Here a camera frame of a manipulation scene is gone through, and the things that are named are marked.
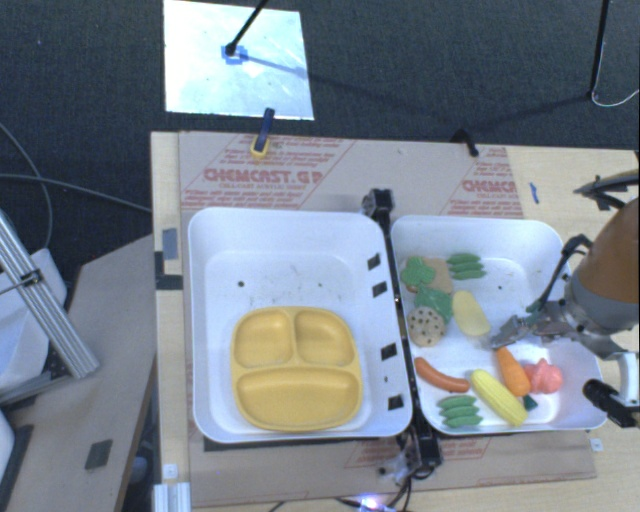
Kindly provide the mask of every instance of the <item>toy cookie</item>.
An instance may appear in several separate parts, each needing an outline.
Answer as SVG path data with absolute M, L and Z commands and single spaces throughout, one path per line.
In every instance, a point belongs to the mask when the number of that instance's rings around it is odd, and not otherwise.
M 422 306 L 407 317 L 409 337 L 420 347 L 432 347 L 444 336 L 445 323 L 434 309 Z

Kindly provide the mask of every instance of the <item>white object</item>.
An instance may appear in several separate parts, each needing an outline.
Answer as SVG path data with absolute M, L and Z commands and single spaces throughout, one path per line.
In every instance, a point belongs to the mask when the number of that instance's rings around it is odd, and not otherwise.
M 623 405 L 638 405 L 638 356 L 635 352 L 623 352 L 616 357 L 620 368 L 620 393 L 617 397 Z
M 558 234 L 548 225 L 531 220 L 407 216 L 394 223 L 392 241 L 398 270 L 411 256 L 446 259 L 455 253 L 473 253 L 482 258 L 487 275 L 454 280 L 454 292 L 467 290 L 476 298 L 491 324 L 487 339 L 468 338 L 452 319 L 437 345 L 421 348 L 411 343 L 411 351 L 413 357 L 424 357 L 434 368 L 453 377 L 468 379 L 471 371 L 482 368 L 501 379 L 488 338 L 497 334 L 511 315 L 525 314 L 525 308 L 546 288 L 561 255 Z M 550 300 L 562 297 L 563 284 L 562 280 L 556 283 Z M 404 312 L 408 314 L 415 295 L 404 285 L 400 288 Z M 564 376 L 562 388 L 549 395 L 532 395 L 538 407 L 529 412 L 520 427 L 510 426 L 478 399 L 475 405 L 481 409 L 482 423 L 450 428 L 437 406 L 450 394 L 418 378 L 421 407 L 429 423 L 445 434 L 470 435 L 593 429 L 606 421 L 606 413 L 582 394 L 586 381 L 602 380 L 597 358 L 582 345 L 568 339 L 543 344 L 539 338 L 529 336 L 509 345 L 509 350 L 521 363 L 535 364 L 544 357 L 559 366 Z
M 178 465 L 177 464 L 163 464 L 162 465 L 162 479 L 174 480 L 178 478 Z
M 356 213 L 209 208 L 188 229 L 193 336 L 193 408 L 204 435 L 222 443 L 389 437 L 411 419 L 412 401 L 380 227 Z M 379 264 L 369 270 L 369 260 Z M 374 296 L 384 283 L 386 292 Z M 237 321 L 269 306 L 325 308 L 349 326 L 360 357 L 362 406 L 332 429 L 260 429 L 239 412 L 230 347 Z M 381 349 L 397 355 L 382 360 Z M 402 407 L 389 410 L 400 396 Z
M 62 304 L 67 289 L 49 251 L 41 249 L 31 258 Z M 11 285 L 9 277 L 0 274 L 0 291 Z M 0 392 L 40 375 L 48 350 L 49 339 L 18 290 L 0 295 Z
M 169 112 L 313 120 L 300 13 L 263 9 L 236 54 L 230 43 L 253 7 L 164 2 Z
M 7 463 L 9 462 L 9 457 L 11 457 L 14 444 L 15 435 L 13 430 L 11 430 L 6 418 L 0 412 L 0 481 L 7 469 Z
M 602 439 L 599 438 L 593 438 L 589 440 L 591 443 L 591 451 L 594 452 L 603 452 L 604 451 L 604 445 L 602 444 Z
M 188 482 L 153 486 L 154 512 L 191 512 L 191 486 Z

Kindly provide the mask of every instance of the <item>white cable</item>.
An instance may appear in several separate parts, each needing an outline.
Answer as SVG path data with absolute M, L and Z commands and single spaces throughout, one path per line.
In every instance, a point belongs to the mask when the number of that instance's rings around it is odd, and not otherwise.
M 611 107 L 619 107 L 620 105 L 624 105 L 626 102 L 631 100 L 636 94 L 640 92 L 640 89 L 636 89 L 633 93 L 627 96 L 622 101 L 618 101 L 617 103 L 600 103 L 598 101 L 598 94 L 596 93 L 596 89 L 598 88 L 598 81 L 600 80 L 600 68 L 602 67 L 602 60 L 604 58 L 604 46 L 605 43 L 602 41 L 602 45 L 600 46 L 600 62 L 598 62 L 598 71 L 596 73 L 596 80 L 593 84 L 593 89 L 591 90 L 591 101 L 599 107 L 611 108 Z

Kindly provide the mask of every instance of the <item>toy sausage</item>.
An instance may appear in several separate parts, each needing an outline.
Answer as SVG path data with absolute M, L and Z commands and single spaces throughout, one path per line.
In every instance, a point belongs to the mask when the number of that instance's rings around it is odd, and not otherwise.
M 440 373 L 422 357 L 416 357 L 413 363 L 416 367 L 416 373 L 429 384 L 432 384 L 437 388 L 451 391 L 453 393 L 466 393 L 471 387 L 468 380 L 458 379 L 456 377 L 450 377 L 449 375 Z

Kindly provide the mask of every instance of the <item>cable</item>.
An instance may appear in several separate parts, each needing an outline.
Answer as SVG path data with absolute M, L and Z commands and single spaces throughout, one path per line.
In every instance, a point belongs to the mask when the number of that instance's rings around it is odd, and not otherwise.
M 286 501 L 281 501 L 280 503 L 276 503 L 273 507 L 271 507 L 269 509 L 269 512 L 275 512 L 276 510 L 278 510 L 285 503 L 286 503 Z
M 602 59 L 604 57 L 604 46 L 605 46 L 605 43 L 603 41 L 602 45 L 600 46 L 600 61 L 598 62 L 598 71 L 596 72 L 596 79 L 593 84 L 593 89 L 591 90 L 591 101 L 599 107 L 605 107 L 605 108 L 619 107 L 620 105 L 624 105 L 625 103 L 630 101 L 631 98 L 633 98 L 636 94 L 640 92 L 640 89 L 636 89 L 625 99 L 623 99 L 622 101 L 618 101 L 617 103 L 600 103 L 598 101 L 597 99 L 598 94 L 596 93 L 596 89 L 598 88 L 598 81 L 600 80 L 600 68 L 602 67 Z
M 0 130 L 4 132 L 7 138 L 18 150 L 18 152 L 26 160 L 27 164 L 29 164 L 29 167 L 33 171 L 33 174 L 35 174 L 37 178 L 42 179 L 42 175 L 40 174 L 40 171 L 38 171 L 38 168 L 36 167 L 36 165 L 33 163 L 33 160 L 31 160 L 31 157 L 29 157 L 29 154 L 25 151 L 25 149 L 18 142 L 18 140 L 13 136 L 13 134 L 9 131 L 9 129 L 4 124 L 0 123 Z M 49 244 L 51 243 L 51 236 L 53 235 L 53 207 L 51 206 L 51 197 L 49 196 L 49 190 L 47 189 L 44 183 L 40 183 L 40 186 L 42 187 L 42 193 L 44 194 L 45 202 L 47 203 L 47 214 L 49 219 L 48 225 L 47 225 L 47 236 L 45 238 L 45 243 L 44 243 L 44 247 L 46 248 L 46 247 L 49 247 Z
M 402 487 L 400 487 L 400 490 L 396 493 L 396 495 L 387 503 L 387 504 L 383 504 L 383 505 L 378 505 L 377 508 L 371 508 L 371 509 L 367 509 L 366 505 L 364 505 L 364 509 L 365 510 L 395 510 L 395 506 L 396 504 L 402 499 L 402 497 L 405 497 L 404 500 L 404 504 L 402 506 L 401 509 L 399 509 L 401 512 L 408 512 L 407 507 L 409 506 L 409 499 L 411 498 L 411 481 L 413 479 L 413 475 L 409 475 L 406 477 L 404 483 L 402 484 Z M 362 509 L 363 508 L 363 503 L 364 502 L 359 502 L 359 501 L 355 501 L 355 500 L 351 500 L 351 499 L 347 499 L 347 498 L 336 498 L 336 501 L 338 503 L 342 503 L 343 505 L 346 505 L 348 507 L 351 508 L 357 508 L 357 509 Z
M 551 295 L 553 285 L 557 281 L 558 276 L 560 276 L 563 267 L 566 265 L 567 261 L 569 261 L 569 258 L 571 258 L 571 256 L 573 256 L 576 252 L 583 253 L 582 251 L 578 251 L 578 247 L 580 247 L 581 245 L 584 245 L 588 249 L 593 245 L 593 243 L 585 235 L 576 235 L 574 237 L 571 237 L 567 241 L 567 243 L 564 244 L 564 247 L 562 248 L 562 257 L 560 258 L 560 261 L 553 271 L 553 275 L 551 276 L 549 284 L 545 288 L 544 292 L 542 292 L 542 295 L 540 295 L 540 297 L 526 309 L 528 313 L 531 313 L 531 315 L 527 317 L 528 323 L 533 323 L 537 320 L 538 314 L 540 313 L 540 311 L 542 311 L 542 308 L 547 303 L 549 295 Z
M 74 185 L 72 183 L 67 183 L 65 181 L 53 180 L 50 178 L 43 178 L 41 176 L 38 176 L 38 177 L 26 176 L 22 174 L 0 174 L 0 179 L 12 180 L 12 181 L 33 181 L 37 183 L 46 183 L 47 185 L 55 185 L 57 187 L 62 187 L 62 188 L 69 188 L 71 190 L 75 190 L 76 192 L 81 192 L 83 194 L 99 197 L 100 199 L 104 199 L 105 201 L 110 201 L 112 203 L 116 203 L 121 206 L 127 206 L 128 208 L 132 208 L 134 210 L 138 210 L 144 213 L 151 213 L 151 208 L 148 208 L 146 206 L 132 203 L 130 201 L 127 201 L 125 199 L 120 199 L 118 197 L 110 196 L 108 194 L 98 192 L 97 190 L 91 190 L 85 187 Z

